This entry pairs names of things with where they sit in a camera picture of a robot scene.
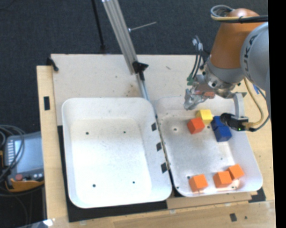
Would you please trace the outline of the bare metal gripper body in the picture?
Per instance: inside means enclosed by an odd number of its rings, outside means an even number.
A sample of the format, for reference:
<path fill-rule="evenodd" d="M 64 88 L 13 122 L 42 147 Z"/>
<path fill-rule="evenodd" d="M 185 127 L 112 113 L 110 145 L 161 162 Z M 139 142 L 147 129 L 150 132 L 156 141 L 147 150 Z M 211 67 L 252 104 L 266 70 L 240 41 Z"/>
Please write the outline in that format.
<path fill-rule="evenodd" d="M 212 74 L 199 74 L 195 77 L 191 92 L 197 99 L 213 99 L 220 96 L 224 99 L 233 98 L 235 84 L 226 83 Z"/>

